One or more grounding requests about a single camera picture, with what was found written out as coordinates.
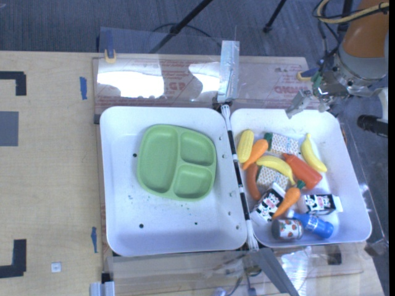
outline brown sausage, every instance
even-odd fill
[[[254,200],[260,200],[260,198],[262,197],[258,190],[256,182],[258,169],[259,166],[254,162],[248,167],[246,172],[247,190],[249,195],[251,195]]]

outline blue plastic bottle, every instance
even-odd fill
[[[303,224],[304,230],[310,231],[323,238],[329,238],[333,233],[333,225],[328,221],[323,221],[315,215],[308,213],[299,214],[294,210],[288,210],[287,218],[300,220]]]

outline gray carpet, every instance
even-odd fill
[[[201,1],[0,0],[0,5],[5,4],[0,8],[0,50],[96,52],[102,27],[135,31],[157,29],[157,32],[166,33],[169,25],[158,27],[179,22]],[[312,9],[319,0],[288,0],[275,20],[273,30],[265,34],[262,29],[279,1],[214,0],[181,31],[180,36],[201,36],[206,41],[205,34],[220,39],[236,38],[240,41],[241,55],[303,56],[310,68],[316,67],[323,55],[323,46]],[[340,13],[342,8],[343,0],[334,0],[328,11]],[[333,47],[335,41],[327,34]],[[141,52],[146,52],[151,45],[137,44]],[[214,40],[211,46],[201,47],[200,51],[202,49],[219,54]],[[376,86],[387,85],[388,79],[385,79]],[[356,120],[361,114],[381,116],[378,99],[353,97],[342,107],[341,116],[346,120],[348,135],[354,138],[354,148],[360,154],[362,165],[356,170],[364,176],[378,212],[370,242],[380,240],[383,235],[388,240],[388,139],[358,128]],[[385,294],[389,295],[388,250],[374,261]]]

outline yellow corn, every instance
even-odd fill
[[[248,160],[251,155],[252,145],[254,143],[254,133],[250,129],[246,129],[241,133],[240,141],[237,146],[237,157],[241,163]]]

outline gray square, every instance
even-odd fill
[[[0,146],[18,146],[19,112],[0,111]]]

